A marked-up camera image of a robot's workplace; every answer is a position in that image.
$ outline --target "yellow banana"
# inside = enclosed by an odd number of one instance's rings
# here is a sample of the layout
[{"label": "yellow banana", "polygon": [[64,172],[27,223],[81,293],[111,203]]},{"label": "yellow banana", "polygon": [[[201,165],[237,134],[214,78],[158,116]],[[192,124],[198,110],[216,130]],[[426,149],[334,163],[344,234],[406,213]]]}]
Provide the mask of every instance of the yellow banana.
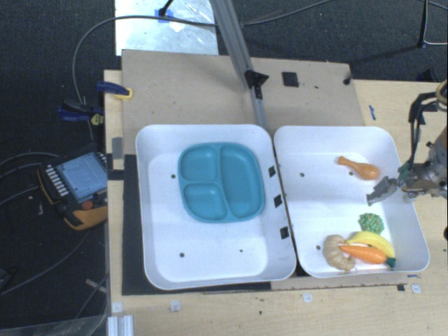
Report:
[{"label": "yellow banana", "polygon": [[345,242],[348,245],[353,243],[372,245],[375,248],[383,251],[387,257],[395,257],[395,251],[393,250],[391,243],[385,240],[385,238],[383,238],[381,235],[374,232],[358,232],[353,238],[346,240]]}]

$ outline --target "red button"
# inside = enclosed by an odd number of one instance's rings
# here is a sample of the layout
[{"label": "red button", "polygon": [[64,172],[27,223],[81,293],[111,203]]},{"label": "red button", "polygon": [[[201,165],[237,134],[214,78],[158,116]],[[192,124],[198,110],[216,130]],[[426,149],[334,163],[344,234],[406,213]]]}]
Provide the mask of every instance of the red button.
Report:
[{"label": "red button", "polygon": [[89,210],[89,209],[93,208],[92,200],[86,200],[85,202],[83,202],[81,204],[81,208],[83,208],[84,210]]}]

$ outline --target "toy food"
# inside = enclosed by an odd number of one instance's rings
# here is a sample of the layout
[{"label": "toy food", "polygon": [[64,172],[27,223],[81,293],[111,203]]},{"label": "toy food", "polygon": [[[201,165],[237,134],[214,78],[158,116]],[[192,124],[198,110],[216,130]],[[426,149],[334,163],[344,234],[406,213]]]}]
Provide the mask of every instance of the toy food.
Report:
[{"label": "toy food", "polygon": [[384,230],[383,220],[373,213],[364,213],[359,216],[359,225],[361,229],[367,232],[374,232],[375,234],[381,234]]},{"label": "toy food", "polygon": [[390,267],[395,266],[395,258],[388,258],[381,250],[372,246],[358,246],[358,245],[339,245],[339,249],[343,252],[354,256],[372,264],[387,263]]},{"label": "toy food", "polygon": [[337,163],[339,165],[346,165],[352,168],[362,179],[365,179],[367,181],[376,179],[379,175],[379,169],[376,168],[373,164],[357,163],[342,156],[338,158]]},{"label": "toy food", "polygon": [[344,238],[340,235],[330,235],[323,244],[323,256],[330,266],[339,270],[349,271],[355,266],[355,258],[349,256],[346,258],[339,249],[339,244],[345,244]]},{"label": "toy food", "polygon": [[395,257],[395,251],[391,243],[374,232],[358,232],[353,238],[346,240],[345,243],[348,245],[353,243],[371,245],[385,253],[388,258]]}]

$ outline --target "device screen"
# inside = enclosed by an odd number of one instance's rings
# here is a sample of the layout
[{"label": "device screen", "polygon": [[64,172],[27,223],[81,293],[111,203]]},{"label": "device screen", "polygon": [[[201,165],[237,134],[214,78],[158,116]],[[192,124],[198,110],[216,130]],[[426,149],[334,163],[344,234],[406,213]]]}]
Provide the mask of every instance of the device screen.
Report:
[{"label": "device screen", "polygon": [[95,153],[59,164],[56,169],[78,203],[90,199],[94,193],[107,187],[106,171]]}]

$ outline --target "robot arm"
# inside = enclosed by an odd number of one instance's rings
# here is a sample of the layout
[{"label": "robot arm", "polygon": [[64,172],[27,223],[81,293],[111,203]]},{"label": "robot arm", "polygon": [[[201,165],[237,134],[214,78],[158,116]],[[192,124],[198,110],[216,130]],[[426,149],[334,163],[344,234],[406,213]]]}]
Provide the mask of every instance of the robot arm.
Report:
[{"label": "robot arm", "polygon": [[[435,101],[422,104],[423,101],[434,99]],[[409,112],[411,123],[412,153],[409,160],[399,168],[397,178],[390,179],[385,176],[375,187],[374,191],[367,195],[367,203],[370,205],[386,199],[397,189],[401,189],[411,199],[419,195],[430,194],[432,197],[443,196],[447,198],[447,128],[442,131],[435,143],[428,143],[430,148],[428,159],[424,163],[414,163],[414,155],[417,149],[420,135],[420,122],[423,112],[433,108],[433,111],[447,111],[447,81],[439,85],[433,94],[420,94],[412,104]]]}]

